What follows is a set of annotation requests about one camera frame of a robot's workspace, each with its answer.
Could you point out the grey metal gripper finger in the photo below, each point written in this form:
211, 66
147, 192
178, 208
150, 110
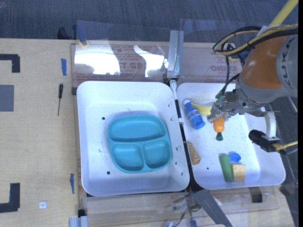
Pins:
226, 117
211, 117

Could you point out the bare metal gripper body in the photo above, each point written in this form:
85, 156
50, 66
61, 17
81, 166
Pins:
230, 105

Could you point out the orange carrot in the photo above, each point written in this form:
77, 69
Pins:
218, 126

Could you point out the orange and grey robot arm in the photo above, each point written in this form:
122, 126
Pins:
262, 65

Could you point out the yellow banana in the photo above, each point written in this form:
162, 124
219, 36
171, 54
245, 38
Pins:
203, 109

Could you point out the blue bottle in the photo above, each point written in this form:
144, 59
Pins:
193, 115

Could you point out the small blue round object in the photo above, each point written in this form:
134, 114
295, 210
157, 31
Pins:
234, 157

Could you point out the brown biscuit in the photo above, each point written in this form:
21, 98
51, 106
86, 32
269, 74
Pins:
194, 155

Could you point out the brown cardboard board red print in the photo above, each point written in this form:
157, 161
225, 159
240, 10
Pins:
203, 63

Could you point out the green cylinder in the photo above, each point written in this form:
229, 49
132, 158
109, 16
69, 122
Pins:
226, 169

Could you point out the yellow cube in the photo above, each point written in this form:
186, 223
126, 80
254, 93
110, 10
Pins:
239, 172

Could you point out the white plastic tray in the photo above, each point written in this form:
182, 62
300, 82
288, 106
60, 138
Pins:
255, 169
94, 126

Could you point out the blue divided plate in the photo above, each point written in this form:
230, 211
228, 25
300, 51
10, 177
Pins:
138, 129

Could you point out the black screwdriver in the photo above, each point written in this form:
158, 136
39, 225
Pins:
60, 91

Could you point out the black cylinder on white bracket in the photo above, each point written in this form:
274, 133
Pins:
262, 139

